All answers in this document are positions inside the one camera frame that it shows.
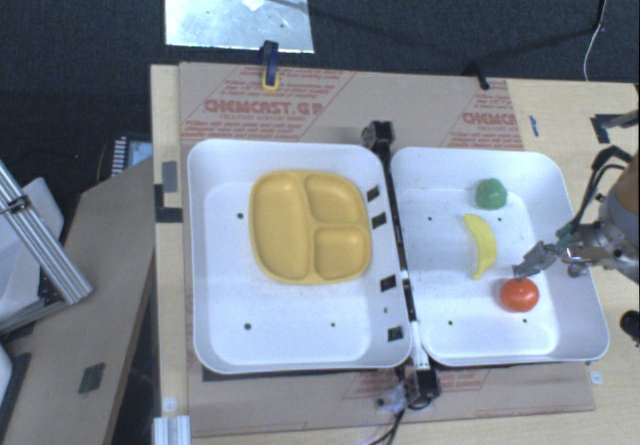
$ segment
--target yellow banana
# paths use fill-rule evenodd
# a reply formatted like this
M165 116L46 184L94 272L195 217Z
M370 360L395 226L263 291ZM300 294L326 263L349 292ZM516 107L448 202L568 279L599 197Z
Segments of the yellow banana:
M473 238L478 245L478 267L473 273L473 279L479 280L482 273L489 269L496 262L498 248L496 238L488 223L475 214L465 214L464 222L471 230Z

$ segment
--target dark background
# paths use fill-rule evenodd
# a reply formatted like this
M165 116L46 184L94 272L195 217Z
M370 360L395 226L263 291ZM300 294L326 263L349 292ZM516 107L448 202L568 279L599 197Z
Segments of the dark background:
M591 80L638 82L638 1L608 0ZM455 75L475 61L488 77L569 80L583 79L598 5L308 2L316 53L282 64ZM254 63L256 53L166 46L163 0L0 0L0 159L22 184L44 176L69 214L96 183L106 142L149 132L150 65L179 61ZM146 393L144 373L136 379Z

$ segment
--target white tray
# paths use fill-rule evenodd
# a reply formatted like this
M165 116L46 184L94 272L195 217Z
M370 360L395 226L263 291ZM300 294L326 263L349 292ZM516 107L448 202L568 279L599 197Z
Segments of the white tray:
M411 348L384 172L370 151L352 145L208 140L188 159L193 253L194 344L200 361L221 373L383 368ZM258 267L248 227L249 196L262 175L281 169L327 171L351 180L369 217L372 257L360 277L291 285ZM380 281L396 275L394 288ZM402 338L389 340L400 328Z
M570 278L556 262L531 279L540 301L527 313L499 302L512 264L573 214L559 168L531 152L405 148L392 161L420 339L429 355L449 366L591 360L609 334L591 275ZM480 180L497 178L507 205L474 204ZM476 245L463 215L491 226L498 246L493 268L471 278Z

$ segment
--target toy tomato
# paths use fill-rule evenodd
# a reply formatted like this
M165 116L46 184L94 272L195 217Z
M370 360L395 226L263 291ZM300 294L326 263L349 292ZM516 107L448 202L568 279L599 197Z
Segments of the toy tomato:
M540 292L528 278L519 281L509 278L500 289L500 299L509 310L528 312L538 303Z

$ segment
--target yellow plate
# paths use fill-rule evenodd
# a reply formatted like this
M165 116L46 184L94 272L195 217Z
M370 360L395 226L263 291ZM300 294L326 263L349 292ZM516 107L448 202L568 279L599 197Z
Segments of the yellow plate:
M271 278L296 284L360 276L371 261L367 209L349 180L320 171L274 171L251 189L253 254Z

